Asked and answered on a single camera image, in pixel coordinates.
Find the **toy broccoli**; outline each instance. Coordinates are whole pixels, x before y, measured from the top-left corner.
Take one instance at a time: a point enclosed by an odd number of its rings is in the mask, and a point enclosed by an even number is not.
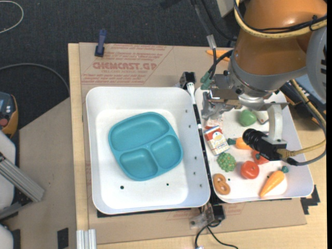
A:
[[[221,153],[217,158],[217,162],[225,172],[234,171],[237,165],[235,158],[230,153]]]

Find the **blue plate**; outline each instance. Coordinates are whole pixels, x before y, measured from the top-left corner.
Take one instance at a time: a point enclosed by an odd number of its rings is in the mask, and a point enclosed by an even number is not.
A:
[[[161,114],[148,112],[115,124],[108,134],[110,148],[133,180],[161,175],[182,160],[183,150],[172,126]]]

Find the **red tomato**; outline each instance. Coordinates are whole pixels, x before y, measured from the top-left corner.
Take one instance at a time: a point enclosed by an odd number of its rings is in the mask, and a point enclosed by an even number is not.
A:
[[[259,174],[259,167],[253,161],[247,160],[241,166],[241,175],[247,179],[255,179]]]
[[[261,165],[261,164],[264,164],[264,163],[269,162],[268,159],[266,159],[266,158],[264,158],[263,156],[261,156],[261,155],[259,154],[259,152],[256,151],[256,150],[254,150],[254,151],[252,152],[252,156],[253,156],[254,161],[255,161],[258,165]]]

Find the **blue clip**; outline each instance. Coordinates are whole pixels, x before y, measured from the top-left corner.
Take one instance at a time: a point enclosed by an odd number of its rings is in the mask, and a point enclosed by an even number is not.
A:
[[[95,48],[94,56],[103,57],[104,56],[104,43],[106,38],[106,30],[100,30],[99,31],[99,40],[98,45]]]

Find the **brown donut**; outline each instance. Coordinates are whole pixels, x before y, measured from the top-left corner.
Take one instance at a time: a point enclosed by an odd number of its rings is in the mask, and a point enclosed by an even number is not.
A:
[[[226,178],[220,173],[213,176],[213,185],[221,195],[228,195],[230,193],[230,186],[226,183]]]

